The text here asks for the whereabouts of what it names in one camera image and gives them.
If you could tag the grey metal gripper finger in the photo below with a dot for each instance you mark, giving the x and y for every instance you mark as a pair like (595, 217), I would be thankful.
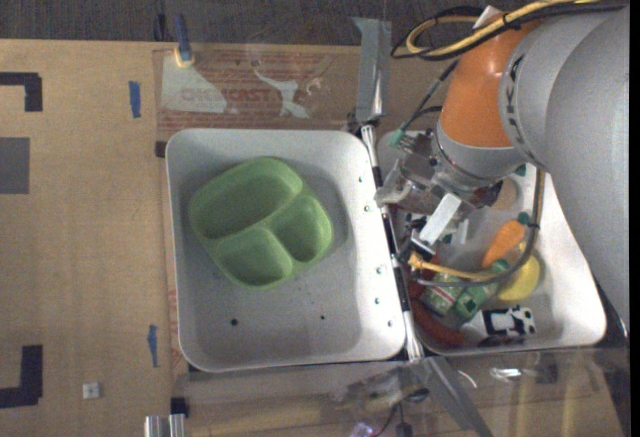
(387, 194)

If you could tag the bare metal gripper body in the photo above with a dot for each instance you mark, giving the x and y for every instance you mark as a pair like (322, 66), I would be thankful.
(425, 170)

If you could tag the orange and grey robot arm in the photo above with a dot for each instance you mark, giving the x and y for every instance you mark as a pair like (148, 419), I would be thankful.
(565, 125)

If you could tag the tan round biscuit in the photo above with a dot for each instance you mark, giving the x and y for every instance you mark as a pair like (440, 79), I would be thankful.
(507, 195)

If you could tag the orange carrot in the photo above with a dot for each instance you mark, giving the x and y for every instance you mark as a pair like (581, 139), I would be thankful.
(505, 240)

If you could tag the green can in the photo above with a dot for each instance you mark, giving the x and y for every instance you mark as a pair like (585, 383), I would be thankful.
(465, 297)

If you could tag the green divided plate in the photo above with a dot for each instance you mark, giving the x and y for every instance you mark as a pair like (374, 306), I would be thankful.
(250, 205)

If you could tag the red sausage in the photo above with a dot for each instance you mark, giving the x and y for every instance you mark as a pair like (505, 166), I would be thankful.
(435, 325)

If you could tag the yellow banana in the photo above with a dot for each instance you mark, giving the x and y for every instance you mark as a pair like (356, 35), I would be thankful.
(525, 282)

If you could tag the white plastic tray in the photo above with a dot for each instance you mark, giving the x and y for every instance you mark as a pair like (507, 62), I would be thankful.
(300, 325)
(565, 315)

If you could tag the black and white carton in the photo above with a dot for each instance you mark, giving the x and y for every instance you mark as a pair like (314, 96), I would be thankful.
(507, 322)

